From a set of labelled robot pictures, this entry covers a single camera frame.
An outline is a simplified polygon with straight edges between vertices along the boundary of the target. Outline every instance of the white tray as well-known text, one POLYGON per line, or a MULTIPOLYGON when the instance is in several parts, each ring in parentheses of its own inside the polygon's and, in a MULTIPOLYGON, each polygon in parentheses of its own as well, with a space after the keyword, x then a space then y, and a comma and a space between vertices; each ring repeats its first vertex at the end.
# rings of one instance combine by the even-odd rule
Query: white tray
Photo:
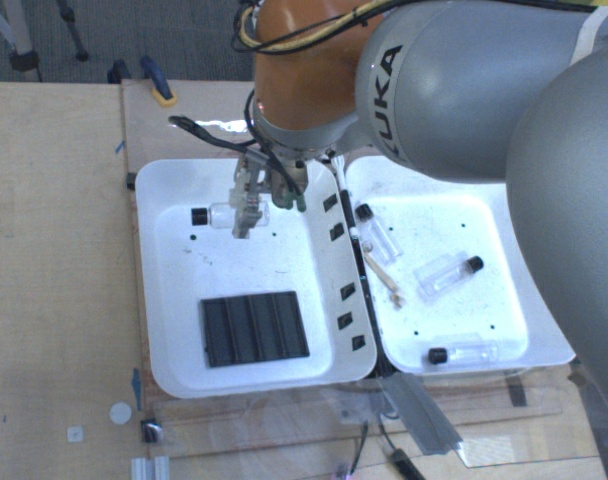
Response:
POLYGON ((573 350, 550 315, 522 258, 503 184, 436 181, 384 157, 348 166, 354 208, 368 203, 403 249, 386 272, 402 288, 396 309, 388 289, 369 270, 385 352, 417 374, 513 369, 562 364, 573 350), (433 301, 418 291, 415 271, 446 254, 480 256, 485 266, 433 301), (495 361, 469 364, 427 360, 430 348, 497 347, 495 361))
POLYGON ((341 205, 323 166, 309 167, 308 209, 270 205, 267 227, 248 240, 229 229, 193 226, 191 209, 226 202, 236 160, 160 160, 137 175, 136 197, 153 375, 165 391, 199 398, 248 391, 357 380, 376 359, 363 292, 345 232, 341 205), (342 300, 340 289, 354 284, 342 300), (211 368, 204 351, 201 299, 295 290, 310 356, 211 368), (339 329, 347 313, 352 323, 339 329), (356 350, 355 343, 364 345, 356 350))

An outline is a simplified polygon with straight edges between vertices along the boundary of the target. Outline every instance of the gray floor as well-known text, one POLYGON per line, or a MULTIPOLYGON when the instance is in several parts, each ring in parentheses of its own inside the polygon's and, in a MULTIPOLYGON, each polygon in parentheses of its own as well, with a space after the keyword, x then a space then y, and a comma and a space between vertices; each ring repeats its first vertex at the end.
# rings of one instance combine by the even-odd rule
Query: gray floor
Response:
MULTIPOLYGON (((90 54, 75 60, 75 47, 55 0, 22 0, 45 82, 106 83, 122 58, 142 78, 142 55, 150 55, 167 78, 250 80, 251 58, 229 42, 238 0, 68 0, 90 54)), ((0 81, 21 81, 10 68, 10 47, 0 34, 0 81)))

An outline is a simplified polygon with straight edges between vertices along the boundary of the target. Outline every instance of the wooden table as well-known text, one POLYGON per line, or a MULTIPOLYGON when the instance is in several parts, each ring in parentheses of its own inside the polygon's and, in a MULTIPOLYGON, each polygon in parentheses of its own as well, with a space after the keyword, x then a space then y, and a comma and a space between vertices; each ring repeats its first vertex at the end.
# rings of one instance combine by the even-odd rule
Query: wooden table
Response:
MULTIPOLYGON (((246 96, 236 84, 181 85, 191 106, 206 114, 214 101, 241 109, 238 101, 246 96)), ((141 442, 145 413, 137 410, 132 386, 143 351, 124 140, 125 129, 137 123, 124 121, 124 90, 0 83, 0 479, 129 478, 132 458, 156 454, 141 442), (109 418, 118 401, 133 409, 125 425, 109 418), (79 426, 83 440, 69 442, 67 430, 79 426)), ((133 118, 131 110, 126 115, 133 118)), ((139 126, 152 117, 138 116, 139 126)), ((559 383, 553 389, 561 412, 501 428, 517 429, 528 435, 529 446, 554 451, 551 432, 572 420, 568 428, 581 458, 562 453, 564 460, 467 469, 450 453, 418 457, 416 465, 429 480, 604 478, 567 373, 566 367, 547 373, 559 383)), ((470 436, 476 428, 467 427, 470 436)), ((396 439, 403 444, 410 437, 400 433, 396 439)), ((377 458, 378 442, 369 439, 359 478, 396 478, 377 458)), ((307 476, 302 464, 314 464, 325 446, 177 456, 171 478, 239 477, 240 471, 245 478, 301 478, 307 476)))

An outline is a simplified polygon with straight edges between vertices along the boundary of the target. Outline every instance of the robotic arm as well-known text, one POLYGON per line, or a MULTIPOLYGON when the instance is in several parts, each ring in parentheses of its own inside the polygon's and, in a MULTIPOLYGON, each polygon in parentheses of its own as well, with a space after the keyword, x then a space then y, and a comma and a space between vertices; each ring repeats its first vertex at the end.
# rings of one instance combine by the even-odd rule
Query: robotic arm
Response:
POLYGON ((256 52, 252 131, 271 158, 241 159, 240 220, 255 201, 253 165, 277 206, 297 199, 301 210, 307 161, 367 145, 434 178, 505 181, 531 274, 608 403, 608 12, 593 11, 537 0, 249 5, 238 30, 256 52))

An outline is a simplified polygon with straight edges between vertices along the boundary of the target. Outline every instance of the tripod leg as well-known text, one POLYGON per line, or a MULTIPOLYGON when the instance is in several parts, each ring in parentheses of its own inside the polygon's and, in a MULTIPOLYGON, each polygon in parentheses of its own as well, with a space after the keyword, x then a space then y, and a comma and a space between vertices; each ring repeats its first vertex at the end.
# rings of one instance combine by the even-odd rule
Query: tripod leg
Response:
POLYGON ((81 62, 88 60, 88 52, 84 48, 82 44, 82 40, 80 39, 80 35, 77 32, 77 27, 75 26, 75 13, 73 9, 71 9, 66 0, 56 0, 57 5, 60 9, 60 16, 66 22, 68 27, 68 31, 73 38, 73 42, 75 43, 75 48, 77 49, 77 53, 75 54, 75 58, 81 62))
POLYGON ((11 66, 20 71, 27 82, 40 82, 39 57, 33 50, 33 43, 28 33, 22 0, 2 0, 8 24, 12 30, 14 52, 11 54, 11 66))

